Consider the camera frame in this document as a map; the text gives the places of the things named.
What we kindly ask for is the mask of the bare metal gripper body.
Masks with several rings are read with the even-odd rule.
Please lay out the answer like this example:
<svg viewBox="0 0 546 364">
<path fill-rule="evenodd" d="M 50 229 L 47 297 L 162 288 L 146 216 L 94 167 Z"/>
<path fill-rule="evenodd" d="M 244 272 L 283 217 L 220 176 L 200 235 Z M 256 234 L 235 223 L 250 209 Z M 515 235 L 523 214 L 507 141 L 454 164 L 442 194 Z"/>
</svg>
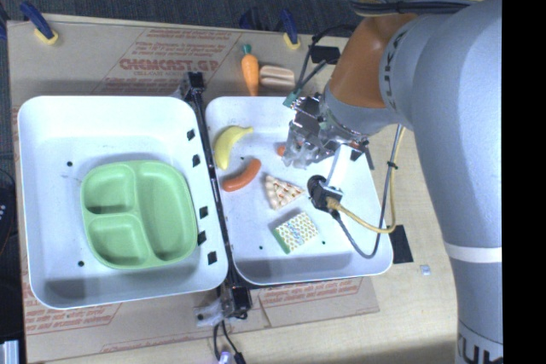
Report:
<svg viewBox="0 0 546 364">
<path fill-rule="evenodd" d="M 322 95 L 300 97 L 292 109 L 295 114 L 288 136 L 298 142 L 299 149 L 304 145 L 317 146 L 324 151 L 325 159 L 333 157 L 341 146 L 349 147 L 351 160 L 369 152 L 367 136 L 339 123 Z"/>
</svg>

